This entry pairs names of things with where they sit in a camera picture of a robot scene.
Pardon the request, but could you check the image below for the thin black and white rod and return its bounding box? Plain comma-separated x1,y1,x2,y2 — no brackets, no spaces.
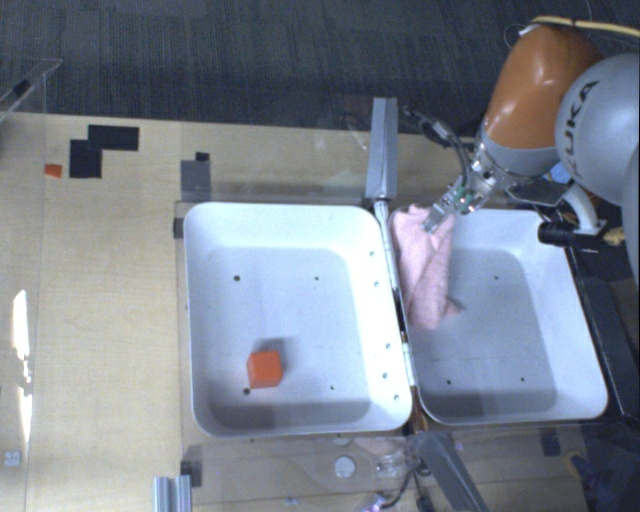
373,198,418,389

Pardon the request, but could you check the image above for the orange cube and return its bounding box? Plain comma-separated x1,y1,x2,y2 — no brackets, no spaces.
245,349,285,391

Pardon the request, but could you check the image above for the black cylinder on white bracket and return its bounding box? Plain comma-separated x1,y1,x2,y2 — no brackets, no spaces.
537,183,609,247

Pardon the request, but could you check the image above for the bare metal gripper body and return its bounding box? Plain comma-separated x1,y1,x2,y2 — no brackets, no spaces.
438,157,505,217

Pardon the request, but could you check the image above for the pink cloth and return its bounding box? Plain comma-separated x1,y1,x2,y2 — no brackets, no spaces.
389,202,464,331

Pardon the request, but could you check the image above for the white plastic tray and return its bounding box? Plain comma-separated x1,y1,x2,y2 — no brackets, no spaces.
182,201,414,440
394,207,610,427

